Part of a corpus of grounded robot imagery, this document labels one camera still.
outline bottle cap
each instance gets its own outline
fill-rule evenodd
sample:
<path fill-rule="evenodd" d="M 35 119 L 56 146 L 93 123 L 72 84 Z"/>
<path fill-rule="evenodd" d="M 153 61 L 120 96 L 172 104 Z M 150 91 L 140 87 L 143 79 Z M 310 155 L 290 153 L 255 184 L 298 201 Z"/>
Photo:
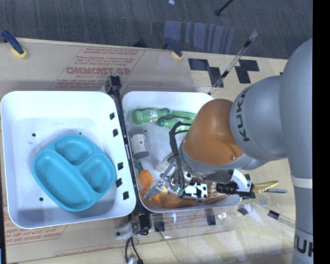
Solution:
<path fill-rule="evenodd" d="M 166 108 L 166 112 L 167 112 L 167 117 L 171 116 L 171 111 L 168 108 Z"/>
<path fill-rule="evenodd" d="M 134 123 L 140 124 L 140 123 L 142 123 L 142 120 L 143 120 L 143 114 L 138 110 L 133 111 L 132 118 L 133 118 Z"/>
<path fill-rule="evenodd" d="M 160 119 L 158 120 L 158 124 L 159 124 L 159 126 L 163 127 L 164 124 L 165 124 L 165 119 L 164 119 L 164 118 L 160 118 Z"/>

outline orange object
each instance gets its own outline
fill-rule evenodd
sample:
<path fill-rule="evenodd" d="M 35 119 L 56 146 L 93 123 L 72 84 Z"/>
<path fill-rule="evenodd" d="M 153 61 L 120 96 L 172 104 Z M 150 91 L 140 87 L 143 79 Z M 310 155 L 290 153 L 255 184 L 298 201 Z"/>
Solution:
<path fill-rule="evenodd" d="M 145 169 L 139 171 L 139 179 L 146 191 L 148 191 L 150 185 L 154 182 L 152 174 Z"/>
<path fill-rule="evenodd" d="M 214 99 L 205 103 L 183 141 L 187 155 L 201 163 L 226 164 L 243 155 L 230 130 L 233 102 Z"/>
<path fill-rule="evenodd" d="M 145 193 L 148 191 L 150 185 L 154 182 L 152 174 L 148 170 L 142 169 L 141 171 L 139 171 L 139 179 L 144 187 L 142 190 L 139 191 L 143 203 L 147 206 L 151 206 L 154 204 L 160 205 L 161 200 L 159 194 L 157 194 L 156 196 L 152 196 L 151 200 L 147 200 L 144 198 Z"/>
<path fill-rule="evenodd" d="M 160 200 L 165 208 L 178 208 L 184 206 L 195 206 L 195 200 L 182 199 L 181 197 L 172 194 L 160 194 Z"/>

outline black cable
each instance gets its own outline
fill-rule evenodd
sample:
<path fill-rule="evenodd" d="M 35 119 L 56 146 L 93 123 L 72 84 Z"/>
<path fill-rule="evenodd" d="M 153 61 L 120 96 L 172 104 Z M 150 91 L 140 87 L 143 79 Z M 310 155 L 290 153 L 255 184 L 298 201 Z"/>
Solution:
<path fill-rule="evenodd" d="M 132 248 L 133 248 L 134 252 L 136 253 L 136 255 L 137 255 L 137 257 L 138 257 L 138 261 L 137 261 L 137 263 L 143 263 L 143 260 L 139 257 L 139 254 L 138 254 L 136 248 L 134 247 L 133 236 L 131 236 L 131 237 L 127 240 L 127 242 L 126 242 L 126 248 L 125 248 L 125 260 L 126 260 L 126 263 L 128 263 L 128 261 L 129 261 L 129 258 L 127 257 L 127 248 L 128 248 L 128 246 L 129 246 L 130 242 L 132 243 Z"/>
<path fill-rule="evenodd" d="M 170 181 L 172 181 L 174 178 L 175 178 L 175 175 L 176 175 L 176 178 L 177 178 L 177 183 L 179 184 L 180 186 L 180 183 L 181 183 L 181 177 L 180 177 L 180 174 L 178 171 L 174 171 L 171 176 L 170 176 Z"/>
<path fill-rule="evenodd" d="M 175 162 L 176 162 L 176 170 L 175 171 L 177 171 L 178 174 L 179 174 L 180 187 L 181 187 L 181 189 L 184 189 L 185 188 L 185 176 L 184 176 L 183 171 L 182 171 L 182 165 L 181 165 L 181 161 L 180 161 L 180 158 L 179 158 L 179 151 L 178 151 L 178 148 L 177 148 L 177 143 L 176 143 L 176 138 L 175 138 L 176 134 L 179 134 L 179 133 L 182 133 L 182 132 L 187 132 L 187 130 L 181 130 L 181 131 L 176 132 L 177 127 L 179 127 L 181 125 L 191 126 L 190 123 L 177 122 L 177 123 L 174 124 L 174 126 L 172 126 L 171 130 L 169 131 L 169 137 L 170 137 L 170 147 L 171 147 L 171 150 L 172 150 L 172 153 L 174 155 Z"/>

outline white plastic tub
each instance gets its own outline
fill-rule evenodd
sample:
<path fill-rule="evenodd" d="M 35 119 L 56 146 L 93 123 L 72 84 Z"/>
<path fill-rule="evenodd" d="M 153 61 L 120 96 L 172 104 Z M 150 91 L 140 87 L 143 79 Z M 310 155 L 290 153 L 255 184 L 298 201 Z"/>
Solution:
<path fill-rule="evenodd" d="M 198 92 L 140 92 L 133 91 L 127 93 L 122 99 L 124 109 L 124 116 L 126 121 L 126 129 L 129 136 L 137 133 L 142 133 L 146 136 L 147 148 L 149 155 L 142 159 L 134 159 L 134 163 L 141 162 L 144 169 L 151 172 L 154 179 L 160 176 L 158 166 L 164 158 L 171 153 L 169 144 L 169 128 L 160 127 L 156 122 L 135 124 L 132 119 L 132 112 L 135 109 L 145 108 L 168 108 L 170 111 L 183 111 L 190 113 L 197 113 L 199 109 L 213 98 L 206 93 Z M 185 133 L 176 136 L 178 145 L 184 138 Z M 138 170 L 135 168 L 136 177 L 138 177 Z M 137 179 L 137 186 L 142 188 L 140 181 Z M 224 207 L 236 205 L 241 201 L 238 195 L 228 195 L 226 198 L 218 200 L 213 203 L 203 204 L 199 203 L 197 206 L 180 207 L 175 209 L 164 208 L 162 205 L 143 205 L 155 213 L 172 212 L 172 211 L 187 211 L 200 210 L 215 207 Z"/>
<path fill-rule="evenodd" d="M 102 92 L 15 91 L 1 101 L 8 212 L 22 228 L 126 216 L 136 197 L 114 101 Z M 37 154 L 63 135 L 81 133 L 111 159 L 116 181 L 91 208 L 66 211 L 32 174 Z"/>

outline yellow clamp tip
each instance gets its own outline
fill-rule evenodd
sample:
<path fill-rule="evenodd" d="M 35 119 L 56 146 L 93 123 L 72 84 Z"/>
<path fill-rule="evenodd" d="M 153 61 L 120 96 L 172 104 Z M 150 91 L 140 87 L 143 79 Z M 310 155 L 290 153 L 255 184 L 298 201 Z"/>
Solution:
<path fill-rule="evenodd" d="M 23 53 L 20 54 L 19 52 L 17 52 L 14 48 L 11 48 L 11 52 L 13 52 L 14 55 L 16 55 L 17 57 L 23 59 L 26 55 L 27 55 L 27 50 L 22 48 L 23 49 Z"/>
<path fill-rule="evenodd" d="M 172 51 L 172 52 L 171 52 L 171 55 L 172 55 L 175 59 L 177 59 L 177 60 L 179 60 L 179 61 L 182 61 L 182 60 L 183 60 L 183 54 L 182 54 L 182 56 L 180 57 L 180 56 L 177 55 L 174 51 Z"/>

